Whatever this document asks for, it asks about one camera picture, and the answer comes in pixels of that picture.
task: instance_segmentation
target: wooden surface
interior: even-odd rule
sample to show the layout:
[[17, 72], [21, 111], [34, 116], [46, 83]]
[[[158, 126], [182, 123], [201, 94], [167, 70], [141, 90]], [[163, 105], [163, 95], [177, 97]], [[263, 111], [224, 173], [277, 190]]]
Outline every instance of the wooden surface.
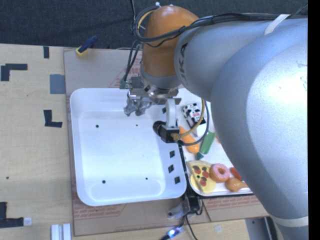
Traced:
[[[27, 64], [0, 81], [0, 202], [7, 218], [32, 218], [31, 226], [0, 228], [0, 239], [49, 240], [53, 224], [73, 225], [66, 95], [50, 94], [50, 75], [64, 75], [62, 47], [0, 44], [0, 65]], [[62, 128], [45, 127], [44, 110]], [[188, 226], [177, 240], [192, 240]], [[201, 239], [249, 240], [244, 220], [192, 225]], [[159, 240], [170, 228], [90, 236], [74, 240]]]

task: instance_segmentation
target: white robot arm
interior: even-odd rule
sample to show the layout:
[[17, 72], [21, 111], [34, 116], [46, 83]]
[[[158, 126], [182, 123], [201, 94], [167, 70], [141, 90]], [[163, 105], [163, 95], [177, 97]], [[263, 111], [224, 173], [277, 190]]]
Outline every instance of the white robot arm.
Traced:
[[[173, 98], [179, 84], [211, 102], [223, 149], [283, 237], [308, 239], [308, 17], [151, 12], [140, 40], [147, 102]], [[179, 32], [154, 38], [153, 24], [177, 15], [187, 23], [164, 33]]]

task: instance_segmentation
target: toy donut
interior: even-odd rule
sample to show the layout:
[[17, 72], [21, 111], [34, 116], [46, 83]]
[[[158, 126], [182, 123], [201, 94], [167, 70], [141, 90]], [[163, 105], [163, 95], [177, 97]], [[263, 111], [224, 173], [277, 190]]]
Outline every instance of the toy donut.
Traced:
[[210, 167], [210, 178], [217, 183], [226, 182], [230, 177], [230, 170], [224, 164], [216, 163]]

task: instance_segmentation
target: blue and yellow object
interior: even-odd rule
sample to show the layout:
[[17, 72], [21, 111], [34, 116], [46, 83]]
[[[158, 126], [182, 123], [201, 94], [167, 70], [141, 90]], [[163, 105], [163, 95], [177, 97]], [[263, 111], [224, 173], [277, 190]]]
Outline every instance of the blue and yellow object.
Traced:
[[85, 53], [87, 53], [88, 48], [92, 48], [97, 41], [98, 41], [98, 37], [96, 35], [89, 38], [87, 41], [83, 43], [83, 45], [75, 49], [76, 54], [79, 56], [84, 55]]

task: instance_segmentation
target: pizza slice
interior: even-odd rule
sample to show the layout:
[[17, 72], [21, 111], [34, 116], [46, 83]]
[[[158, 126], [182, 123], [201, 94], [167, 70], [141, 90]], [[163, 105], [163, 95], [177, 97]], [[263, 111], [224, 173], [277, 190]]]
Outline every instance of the pizza slice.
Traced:
[[210, 178], [211, 163], [206, 161], [188, 161], [187, 166], [191, 172], [190, 183], [203, 193], [211, 193], [215, 190], [217, 183]]

